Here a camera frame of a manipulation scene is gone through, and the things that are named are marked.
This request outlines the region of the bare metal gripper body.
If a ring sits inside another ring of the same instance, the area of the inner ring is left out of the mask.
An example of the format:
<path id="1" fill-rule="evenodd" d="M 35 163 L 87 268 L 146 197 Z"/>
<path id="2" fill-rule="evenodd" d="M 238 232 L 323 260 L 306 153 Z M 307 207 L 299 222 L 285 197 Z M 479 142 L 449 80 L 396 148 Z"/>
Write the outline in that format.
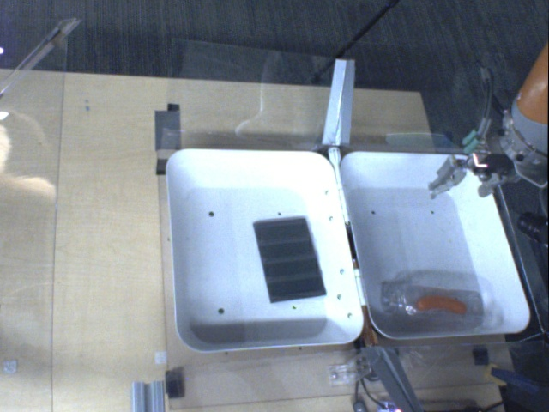
<path id="1" fill-rule="evenodd" d="M 495 136 L 479 141 L 468 165 L 480 181 L 478 194 L 491 195 L 500 185 L 525 180 L 548 186 L 548 126 L 504 120 Z"/>

